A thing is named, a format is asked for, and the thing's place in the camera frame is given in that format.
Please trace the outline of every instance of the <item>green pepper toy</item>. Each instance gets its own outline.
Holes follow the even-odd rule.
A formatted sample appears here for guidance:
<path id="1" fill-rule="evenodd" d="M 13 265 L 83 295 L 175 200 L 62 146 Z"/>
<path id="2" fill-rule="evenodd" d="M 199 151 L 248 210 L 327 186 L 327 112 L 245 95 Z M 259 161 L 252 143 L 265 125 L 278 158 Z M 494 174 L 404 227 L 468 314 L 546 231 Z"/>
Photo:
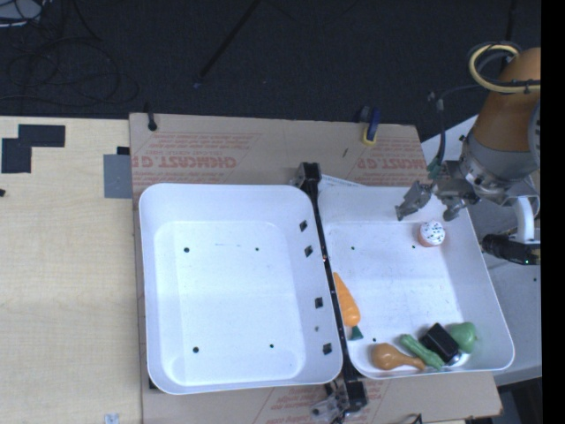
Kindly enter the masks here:
<path id="1" fill-rule="evenodd" d="M 472 322 L 463 322 L 452 325 L 449 335 L 459 344 L 459 349 L 465 353 L 471 353 L 475 348 L 477 340 L 477 329 Z"/>

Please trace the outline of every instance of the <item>cardboard sheet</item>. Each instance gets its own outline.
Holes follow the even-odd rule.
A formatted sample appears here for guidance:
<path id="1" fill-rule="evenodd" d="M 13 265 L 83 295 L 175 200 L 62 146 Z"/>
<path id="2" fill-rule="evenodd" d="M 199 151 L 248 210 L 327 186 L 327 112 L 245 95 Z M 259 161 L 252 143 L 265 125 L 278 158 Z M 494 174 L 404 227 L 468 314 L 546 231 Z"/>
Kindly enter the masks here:
<path id="1" fill-rule="evenodd" d="M 288 184 L 302 162 L 321 172 L 366 186 L 428 182 L 426 160 L 412 125 L 380 124 L 372 146 L 364 125 L 342 122 L 237 117 L 130 115 L 133 214 L 138 280 L 139 342 L 144 422 L 276 424 L 316 422 L 310 406 L 325 396 L 320 385 L 171 396 L 149 387 L 145 353 L 143 268 L 139 242 L 140 194 L 161 182 Z M 490 373 L 386 381 L 364 380 L 369 404 L 346 422 L 425 422 L 494 416 L 501 401 Z"/>

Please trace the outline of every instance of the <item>black floor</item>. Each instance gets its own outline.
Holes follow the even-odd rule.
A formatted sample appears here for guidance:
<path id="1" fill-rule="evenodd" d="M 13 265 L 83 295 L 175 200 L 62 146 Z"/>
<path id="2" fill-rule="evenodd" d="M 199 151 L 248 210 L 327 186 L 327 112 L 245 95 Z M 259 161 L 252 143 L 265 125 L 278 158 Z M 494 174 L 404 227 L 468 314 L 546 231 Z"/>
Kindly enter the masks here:
<path id="1" fill-rule="evenodd" d="M 210 64 L 254 0 L 34 1 L 39 20 L 0 19 L 2 115 L 127 118 L 148 104 L 353 121 L 368 105 L 424 141 L 440 130 L 430 93 L 474 83 L 474 46 L 541 45 L 541 0 L 260 0 Z M 485 97 L 446 97 L 447 128 Z"/>

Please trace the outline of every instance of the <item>orange carrot toy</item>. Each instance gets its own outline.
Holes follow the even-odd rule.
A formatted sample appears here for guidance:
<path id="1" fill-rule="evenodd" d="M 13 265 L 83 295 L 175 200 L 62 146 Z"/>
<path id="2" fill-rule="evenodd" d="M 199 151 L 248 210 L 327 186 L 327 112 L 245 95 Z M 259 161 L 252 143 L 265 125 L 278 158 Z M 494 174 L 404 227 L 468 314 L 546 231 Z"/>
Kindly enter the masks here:
<path id="1" fill-rule="evenodd" d="M 339 307 L 342 311 L 343 323 L 348 327 L 352 327 L 351 340 L 362 339 L 363 333 L 358 327 L 359 321 L 361 320 L 361 313 L 350 290 L 347 288 L 343 280 L 334 272 L 335 280 L 335 290 L 337 291 L 337 301 L 339 301 Z"/>

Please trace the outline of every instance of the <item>light wood surface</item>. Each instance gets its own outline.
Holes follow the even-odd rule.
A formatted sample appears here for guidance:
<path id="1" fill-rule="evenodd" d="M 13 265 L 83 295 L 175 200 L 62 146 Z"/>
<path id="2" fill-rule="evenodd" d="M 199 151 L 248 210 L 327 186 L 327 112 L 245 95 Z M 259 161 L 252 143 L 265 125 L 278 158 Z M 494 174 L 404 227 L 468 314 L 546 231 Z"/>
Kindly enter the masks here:
<path id="1" fill-rule="evenodd" d="M 104 198 L 103 155 L 127 121 L 66 125 L 64 148 L 33 148 L 31 174 L 0 174 L 0 421 L 141 421 L 132 201 Z"/>

